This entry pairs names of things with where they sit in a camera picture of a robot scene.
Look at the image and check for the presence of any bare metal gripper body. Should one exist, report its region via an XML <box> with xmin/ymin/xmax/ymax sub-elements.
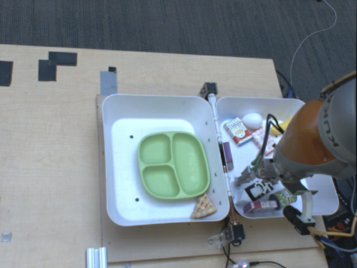
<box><xmin>252</xmin><ymin>157</ymin><xmax>284</xmax><ymax>185</ymax></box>

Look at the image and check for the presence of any white plastic tray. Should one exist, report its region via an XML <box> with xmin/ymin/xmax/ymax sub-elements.
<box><xmin>101</xmin><ymin>93</ymin><xmax>231</xmax><ymax>227</ymax></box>
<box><xmin>215</xmin><ymin>96</ymin><xmax>340</xmax><ymax>219</ymax></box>

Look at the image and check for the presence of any black and white carton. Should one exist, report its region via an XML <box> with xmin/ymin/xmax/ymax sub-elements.
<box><xmin>244</xmin><ymin>178</ymin><xmax>276</xmax><ymax>201</ymax></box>

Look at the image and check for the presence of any purple box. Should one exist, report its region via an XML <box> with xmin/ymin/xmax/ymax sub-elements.
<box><xmin>222</xmin><ymin>141</ymin><xmax>235</xmax><ymax>170</ymax></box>

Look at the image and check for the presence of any red and white patterned carton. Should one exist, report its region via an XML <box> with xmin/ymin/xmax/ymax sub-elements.
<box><xmin>250</xmin><ymin>126</ymin><xmax>279</xmax><ymax>157</ymax></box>

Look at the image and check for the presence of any pink and red carton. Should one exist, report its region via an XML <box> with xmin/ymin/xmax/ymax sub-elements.
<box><xmin>243</xmin><ymin>199</ymin><xmax>281</xmax><ymax>215</ymax></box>

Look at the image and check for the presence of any green can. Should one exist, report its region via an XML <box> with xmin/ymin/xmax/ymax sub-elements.
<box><xmin>268</xmin><ymin>188</ymin><xmax>298</xmax><ymax>209</ymax></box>

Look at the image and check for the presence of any red and white soup carton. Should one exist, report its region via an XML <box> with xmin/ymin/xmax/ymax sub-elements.
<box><xmin>223</xmin><ymin>117</ymin><xmax>253</xmax><ymax>147</ymax></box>

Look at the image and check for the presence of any toy pizza slice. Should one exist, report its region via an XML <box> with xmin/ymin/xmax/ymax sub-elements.
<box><xmin>190</xmin><ymin>193</ymin><xmax>218</xmax><ymax>219</ymax></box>

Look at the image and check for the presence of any yellow banana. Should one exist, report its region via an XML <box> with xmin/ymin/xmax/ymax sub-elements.
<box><xmin>268</xmin><ymin>117</ymin><xmax>294</xmax><ymax>137</ymax></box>

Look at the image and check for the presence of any white egg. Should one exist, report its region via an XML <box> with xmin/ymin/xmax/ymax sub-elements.
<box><xmin>241</xmin><ymin>112</ymin><xmax>264</xmax><ymax>130</ymax></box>

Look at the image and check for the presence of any green divided plate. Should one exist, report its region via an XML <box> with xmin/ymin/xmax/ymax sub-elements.
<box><xmin>137</xmin><ymin>131</ymin><xmax>211</xmax><ymax>200</ymax></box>

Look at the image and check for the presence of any thin black and white rod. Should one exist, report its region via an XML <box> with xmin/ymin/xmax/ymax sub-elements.
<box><xmin>208</xmin><ymin>93</ymin><xmax>238</xmax><ymax>226</ymax></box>

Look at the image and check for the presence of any black block with thin wires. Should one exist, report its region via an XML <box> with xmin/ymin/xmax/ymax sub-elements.
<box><xmin>199</xmin><ymin>82</ymin><xmax>219</xmax><ymax>98</ymax></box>
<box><xmin>222</xmin><ymin>223</ymin><xmax>247</xmax><ymax>247</ymax></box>

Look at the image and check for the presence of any black cylinder on white bracket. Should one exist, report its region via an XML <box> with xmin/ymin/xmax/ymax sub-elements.
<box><xmin>282</xmin><ymin>190</ymin><xmax>317</xmax><ymax>236</ymax></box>

